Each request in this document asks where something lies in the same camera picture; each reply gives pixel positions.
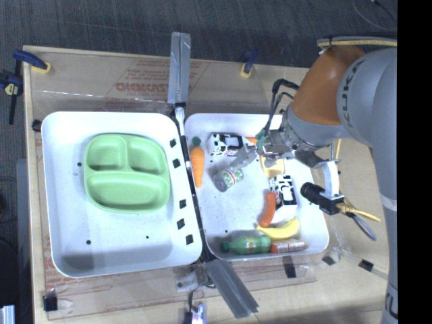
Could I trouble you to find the black cylinder on white bracket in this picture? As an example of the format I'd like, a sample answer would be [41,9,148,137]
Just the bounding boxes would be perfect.
[300,159,346,215]

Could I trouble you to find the green divided plate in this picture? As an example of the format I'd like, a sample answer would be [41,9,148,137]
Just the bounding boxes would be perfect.
[82,132,171,213]

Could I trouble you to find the orange carrot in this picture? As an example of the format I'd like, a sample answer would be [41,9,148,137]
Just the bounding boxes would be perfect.
[189,136,206,190]

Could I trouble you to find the yellow banana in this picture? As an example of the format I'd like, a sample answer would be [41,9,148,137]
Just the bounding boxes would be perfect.
[255,217,301,241]

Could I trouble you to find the brown cardboard board red print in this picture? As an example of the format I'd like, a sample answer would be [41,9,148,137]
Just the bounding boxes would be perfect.
[29,54,319,321]

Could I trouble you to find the green plastic bottle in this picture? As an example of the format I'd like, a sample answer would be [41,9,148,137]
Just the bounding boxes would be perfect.
[219,234,272,256]

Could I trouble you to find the orange and white packet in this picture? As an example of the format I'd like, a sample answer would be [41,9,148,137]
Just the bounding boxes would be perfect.
[269,239,307,254]

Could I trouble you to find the white plastic tray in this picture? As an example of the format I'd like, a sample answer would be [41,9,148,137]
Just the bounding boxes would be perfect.
[40,110,204,279]
[183,113,330,263]

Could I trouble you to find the small can with green peas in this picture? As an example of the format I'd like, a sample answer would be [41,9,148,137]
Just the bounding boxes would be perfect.
[212,167,245,193]

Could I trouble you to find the red sausage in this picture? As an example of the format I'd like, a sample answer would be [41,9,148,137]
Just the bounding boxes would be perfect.
[258,190,277,229]

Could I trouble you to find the black and white cow-print carton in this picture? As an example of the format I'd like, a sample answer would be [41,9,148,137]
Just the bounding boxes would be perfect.
[268,174,299,225]
[206,132,244,158]

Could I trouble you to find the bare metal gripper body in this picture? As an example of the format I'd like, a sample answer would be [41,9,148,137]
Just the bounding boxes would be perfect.
[257,124,300,161]

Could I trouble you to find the yellow cheese wedge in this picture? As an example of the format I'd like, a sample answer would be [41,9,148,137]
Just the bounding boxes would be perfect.
[259,155,286,180]

